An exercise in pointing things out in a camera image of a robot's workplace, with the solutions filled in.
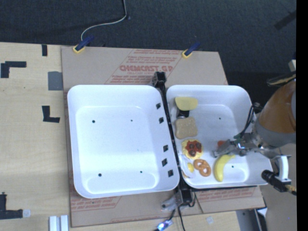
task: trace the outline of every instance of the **tray with toy food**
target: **tray with toy food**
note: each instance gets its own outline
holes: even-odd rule
[[[182,175],[196,189],[262,185],[271,170],[260,153],[213,156],[220,141],[243,130],[251,100],[238,86],[177,85],[167,90]]]
[[[169,191],[182,178],[195,189],[266,184],[261,171],[271,166],[261,154],[212,155],[246,122],[251,101],[240,87],[171,86],[163,96],[150,85],[77,85],[67,102],[83,197]]]

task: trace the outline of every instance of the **empty white tray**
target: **empty white tray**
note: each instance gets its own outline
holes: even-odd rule
[[[160,92],[79,85],[68,92],[74,185],[86,198],[160,192],[180,180]]]
[[[175,137],[182,168],[193,161],[182,153],[181,143],[186,139],[197,139],[204,146],[201,159],[206,160],[212,169],[212,174],[203,177],[195,170],[192,178],[184,178],[193,188],[224,188],[243,187],[267,184],[261,177],[263,170],[272,171],[270,160],[260,153],[249,152],[247,156],[237,155],[231,159],[224,168],[224,180],[219,182],[214,177],[214,164],[216,158],[212,151],[217,148],[219,140],[234,140],[233,136],[243,130],[251,107],[251,100],[246,92],[238,86],[199,86],[177,85],[167,91],[167,100],[173,131],[177,107],[175,97],[193,97],[198,100],[196,109],[190,111],[189,116],[194,117],[198,135],[193,138],[179,140]]]

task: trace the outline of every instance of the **yellow banana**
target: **yellow banana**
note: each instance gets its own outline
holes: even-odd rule
[[[222,182],[222,180],[223,180],[223,169],[224,169],[226,163],[229,162],[229,160],[231,158],[235,158],[235,155],[222,155],[216,160],[215,166],[214,166],[214,176],[215,176],[216,180]]]

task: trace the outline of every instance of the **white cable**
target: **white cable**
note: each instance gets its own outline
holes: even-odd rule
[[[124,4],[124,11],[125,11],[125,15],[123,16],[123,18],[117,20],[117,21],[114,21],[114,22],[107,22],[107,23],[102,23],[102,24],[97,24],[97,25],[94,25],[94,26],[90,26],[88,27],[86,30],[84,30],[81,34],[81,41],[83,40],[83,35],[85,34],[85,32],[87,32],[88,30],[94,28],[94,27],[97,27],[97,26],[106,26],[106,25],[112,25],[112,24],[116,24],[116,23],[119,23],[121,21],[123,21],[126,16],[127,16],[127,11],[126,11],[126,3],[125,3],[125,0],[123,0],[123,4]]]

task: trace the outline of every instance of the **blue clamp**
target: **blue clamp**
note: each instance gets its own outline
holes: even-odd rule
[[[188,48],[188,49],[186,49],[182,52],[182,57],[185,58],[185,59],[189,58],[192,55],[193,51],[198,49],[199,46],[200,46],[199,42],[194,43],[190,48]]]
[[[94,39],[94,36],[88,36],[86,37],[84,40],[82,40],[79,44],[77,44],[76,46],[73,47],[73,51],[76,54],[81,53],[84,49],[85,46],[88,45],[90,42],[92,42]]]

